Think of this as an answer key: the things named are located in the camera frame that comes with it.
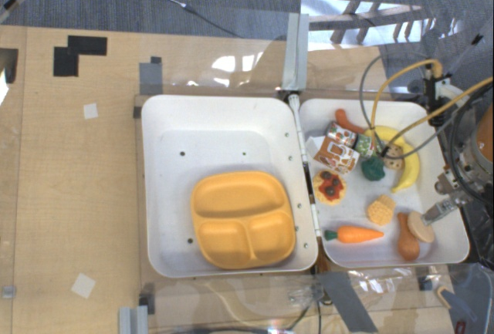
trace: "yellow divided tray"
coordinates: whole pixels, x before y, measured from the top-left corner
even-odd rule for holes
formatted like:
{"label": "yellow divided tray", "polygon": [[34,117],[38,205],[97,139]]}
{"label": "yellow divided tray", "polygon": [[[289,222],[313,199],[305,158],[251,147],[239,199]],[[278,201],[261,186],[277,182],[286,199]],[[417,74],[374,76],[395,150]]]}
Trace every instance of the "yellow divided tray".
{"label": "yellow divided tray", "polygon": [[191,213],[202,254],[219,268],[275,264],[295,247],[285,189],[266,172],[231,172],[202,179],[192,191]]}

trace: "white tape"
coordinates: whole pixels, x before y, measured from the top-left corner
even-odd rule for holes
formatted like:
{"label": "white tape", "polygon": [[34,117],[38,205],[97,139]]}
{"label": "white tape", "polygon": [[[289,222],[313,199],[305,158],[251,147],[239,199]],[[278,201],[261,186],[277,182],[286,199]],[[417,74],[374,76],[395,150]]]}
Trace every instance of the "white tape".
{"label": "white tape", "polygon": [[79,274],[70,290],[72,290],[77,295],[88,299],[91,292],[93,291],[95,284],[96,281],[94,279],[91,279],[89,276],[86,276],[84,274]]}
{"label": "white tape", "polygon": [[84,118],[88,119],[96,119],[98,117],[98,107],[95,103],[88,103],[84,105]]}

